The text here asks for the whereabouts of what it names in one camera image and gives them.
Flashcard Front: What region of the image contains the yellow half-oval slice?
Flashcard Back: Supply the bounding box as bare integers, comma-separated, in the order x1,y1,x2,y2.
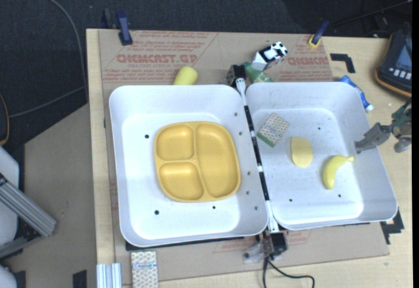
289,135,314,169

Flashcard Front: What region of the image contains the black and white cow carton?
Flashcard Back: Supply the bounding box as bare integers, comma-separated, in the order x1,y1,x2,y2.
250,41,289,73

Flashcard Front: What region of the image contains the thin black and white rod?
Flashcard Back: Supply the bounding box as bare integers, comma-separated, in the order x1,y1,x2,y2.
236,77,280,232

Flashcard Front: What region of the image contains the yellow divided plate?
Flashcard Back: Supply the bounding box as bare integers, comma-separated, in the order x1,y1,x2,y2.
153,120,242,204

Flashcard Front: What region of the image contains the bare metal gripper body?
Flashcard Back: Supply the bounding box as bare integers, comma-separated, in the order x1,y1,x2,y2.
388,118,412,154

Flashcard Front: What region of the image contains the white plastic tray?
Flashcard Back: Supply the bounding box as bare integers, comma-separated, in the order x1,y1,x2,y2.
244,81,399,231
108,84,270,247

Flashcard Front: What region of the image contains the black block with thin wires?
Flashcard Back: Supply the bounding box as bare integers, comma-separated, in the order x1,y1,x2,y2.
225,64,247,88
261,230,289,259

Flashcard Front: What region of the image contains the blue and white bottle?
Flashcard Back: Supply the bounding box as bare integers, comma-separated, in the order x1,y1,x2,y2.
338,75,375,113

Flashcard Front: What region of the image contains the green bottle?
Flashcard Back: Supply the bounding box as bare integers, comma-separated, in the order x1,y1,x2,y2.
243,61,274,84

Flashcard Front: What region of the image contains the small patterned green-edged box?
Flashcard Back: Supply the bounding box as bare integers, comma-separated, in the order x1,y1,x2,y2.
255,112,291,149

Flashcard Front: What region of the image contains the yellow cylinder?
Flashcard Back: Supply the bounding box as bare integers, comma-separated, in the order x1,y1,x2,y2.
172,65,199,86

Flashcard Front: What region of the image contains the brown cardboard board red print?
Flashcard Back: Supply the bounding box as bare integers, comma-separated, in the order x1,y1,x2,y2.
98,29,391,282

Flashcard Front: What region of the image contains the yellow banana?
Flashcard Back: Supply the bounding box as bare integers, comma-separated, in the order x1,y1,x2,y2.
322,154,355,190

